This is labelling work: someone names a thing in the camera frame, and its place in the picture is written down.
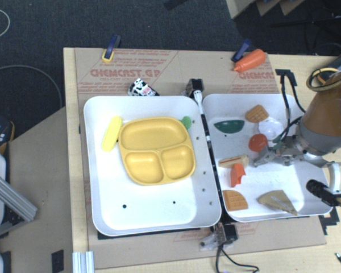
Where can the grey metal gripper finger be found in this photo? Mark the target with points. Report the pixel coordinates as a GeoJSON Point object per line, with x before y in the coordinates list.
{"type": "Point", "coordinates": [287, 161]}
{"type": "Point", "coordinates": [262, 156]}

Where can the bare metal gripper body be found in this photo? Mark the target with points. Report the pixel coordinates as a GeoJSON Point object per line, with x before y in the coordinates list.
{"type": "Point", "coordinates": [297, 152]}

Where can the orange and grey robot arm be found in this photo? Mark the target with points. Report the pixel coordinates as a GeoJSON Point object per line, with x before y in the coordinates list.
{"type": "Point", "coordinates": [324, 109]}

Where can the red tomato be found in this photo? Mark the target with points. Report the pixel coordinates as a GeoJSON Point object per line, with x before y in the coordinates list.
{"type": "Point", "coordinates": [257, 142]}

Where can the white plastic tray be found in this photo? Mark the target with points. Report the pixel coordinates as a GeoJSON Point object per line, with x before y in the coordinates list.
{"type": "Point", "coordinates": [147, 209]}
{"type": "Point", "coordinates": [272, 178]}

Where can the tan sandwich slice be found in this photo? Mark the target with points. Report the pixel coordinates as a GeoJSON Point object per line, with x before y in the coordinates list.
{"type": "Point", "coordinates": [233, 161]}

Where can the orange wedge block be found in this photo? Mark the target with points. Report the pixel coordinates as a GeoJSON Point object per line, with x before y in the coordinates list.
{"type": "Point", "coordinates": [236, 175]}

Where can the tan pizza slice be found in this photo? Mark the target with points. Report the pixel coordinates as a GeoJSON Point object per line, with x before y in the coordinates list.
{"type": "Point", "coordinates": [277, 200]}

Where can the orange waffle biscuit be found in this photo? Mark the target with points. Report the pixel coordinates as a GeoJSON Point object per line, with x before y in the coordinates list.
{"type": "Point", "coordinates": [256, 113]}

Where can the green bowl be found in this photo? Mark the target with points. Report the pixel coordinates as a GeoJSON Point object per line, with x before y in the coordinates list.
{"type": "Point", "coordinates": [229, 126]}

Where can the brown waffle quarter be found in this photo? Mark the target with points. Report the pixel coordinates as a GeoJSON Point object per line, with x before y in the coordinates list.
{"type": "Point", "coordinates": [234, 200]}

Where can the thin black and white rod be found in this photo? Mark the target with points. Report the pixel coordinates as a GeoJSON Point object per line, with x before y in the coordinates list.
{"type": "Point", "coordinates": [208, 136]}

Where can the green toy vegetable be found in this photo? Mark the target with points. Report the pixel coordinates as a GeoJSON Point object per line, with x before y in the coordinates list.
{"type": "Point", "coordinates": [187, 121]}

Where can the yellow divided plate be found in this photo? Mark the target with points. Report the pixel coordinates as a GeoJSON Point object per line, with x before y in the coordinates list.
{"type": "Point", "coordinates": [156, 149]}

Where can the black pen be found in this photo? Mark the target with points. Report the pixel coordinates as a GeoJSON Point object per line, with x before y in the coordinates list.
{"type": "Point", "coordinates": [340, 260]}

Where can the brown cardboard board red print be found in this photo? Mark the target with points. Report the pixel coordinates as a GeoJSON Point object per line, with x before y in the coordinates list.
{"type": "Point", "coordinates": [170, 67]}

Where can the black and white carton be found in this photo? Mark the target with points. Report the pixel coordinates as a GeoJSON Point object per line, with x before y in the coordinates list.
{"type": "Point", "coordinates": [142, 88]}

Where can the yellow corn cob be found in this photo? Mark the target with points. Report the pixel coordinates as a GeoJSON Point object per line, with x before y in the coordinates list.
{"type": "Point", "coordinates": [112, 134]}

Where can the black cylinder on white bracket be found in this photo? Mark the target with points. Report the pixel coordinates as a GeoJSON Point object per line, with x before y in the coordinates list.
{"type": "Point", "coordinates": [319, 189]}

